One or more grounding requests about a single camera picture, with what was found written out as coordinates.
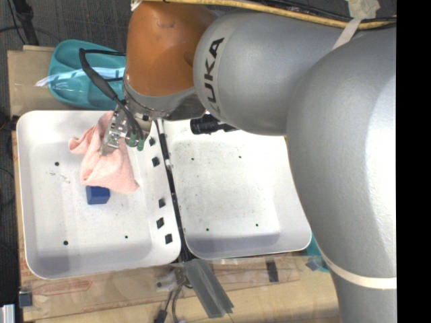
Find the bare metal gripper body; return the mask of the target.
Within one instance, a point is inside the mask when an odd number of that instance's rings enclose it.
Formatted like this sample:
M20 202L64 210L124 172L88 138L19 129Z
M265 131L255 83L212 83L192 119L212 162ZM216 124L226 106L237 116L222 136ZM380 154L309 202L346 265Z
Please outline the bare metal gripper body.
M106 146L118 147L120 140L129 147L143 147L152 128L147 116L130 111L125 100L119 100L106 128Z

